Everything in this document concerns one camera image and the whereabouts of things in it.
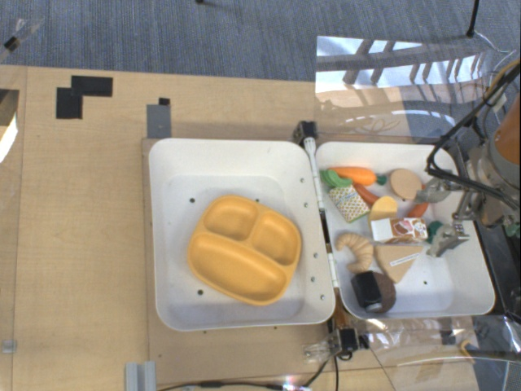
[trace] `yellow plate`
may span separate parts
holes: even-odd
[[[201,281],[252,305],[286,291],[300,258],[299,230],[282,214],[238,195],[214,200],[188,244],[188,265]]]

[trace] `carrot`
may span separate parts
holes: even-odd
[[[421,217],[427,211],[428,203],[416,204],[407,214],[407,217]]]
[[[343,166],[330,169],[333,169],[341,178],[351,178],[354,183],[363,186],[370,186],[376,182],[376,174],[367,168]]]
[[[377,195],[373,194],[361,184],[353,184],[352,186],[355,188],[355,190],[357,190],[357,193],[368,205],[373,205],[374,202],[379,199]]]

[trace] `gray carpet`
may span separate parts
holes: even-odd
[[[43,17],[40,30],[8,63],[313,81],[317,35],[461,39],[472,3],[0,0],[0,39],[12,34],[19,18]],[[482,0],[476,28],[500,48],[519,48],[520,6],[521,0]]]

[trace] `wooden table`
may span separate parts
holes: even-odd
[[[11,389],[11,371],[15,391],[121,390],[127,362],[158,362],[163,357],[151,354],[147,316],[141,154],[147,105],[157,104],[159,97],[172,100],[176,137],[288,139],[298,121],[314,118],[314,84],[48,68],[18,71],[18,81],[0,78],[0,88],[21,91],[24,136],[18,146],[23,153],[21,188],[13,197],[20,215],[0,213],[12,225],[2,223],[0,228],[2,240],[11,242],[0,244],[3,268],[16,268],[15,280],[5,276],[0,286],[2,305],[9,301],[5,297],[12,297],[18,343],[12,365],[10,355],[2,355],[7,380],[0,385]],[[113,96],[84,97],[83,120],[58,120],[56,88],[70,87],[71,75],[113,77]],[[5,181],[0,174],[0,184]],[[177,368],[173,365],[172,377],[168,365],[158,362],[159,384],[212,375],[304,379],[317,369],[295,351],[322,337],[323,326],[246,330],[251,337],[249,360],[243,357],[244,343],[228,333],[172,332],[165,343],[177,343],[178,348],[169,348],[164,357]],[[0,332],[9,337],[9,332]],[[204,357],[205,342],[219,358]],[[242,350],[235,354],[235,349]],[[340,369],[342,389],[390,390],[392,382],[405,383],[420,371],[442,381],[437,389],[477,389],[466,362],[446,363],[430,373],[424,365],[385,371],[373,353],[364,350],[351,362],[342,362]],[[314,389],[333,386],[331,367],[326,370]]]

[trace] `black tape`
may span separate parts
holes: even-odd
[[[56,119],[82,119],[82,98],[70,88],[56,89]]]
[[[4,47],[9,51],[9,52],[14,52],[18,46],[20,46],[20,40],[16,37],[16,36],[12,36],[6,43],[4,43]]]
[[[112,97],[112,78],[110,77],[83,77],[73,75],[71,85],[74,95]]]

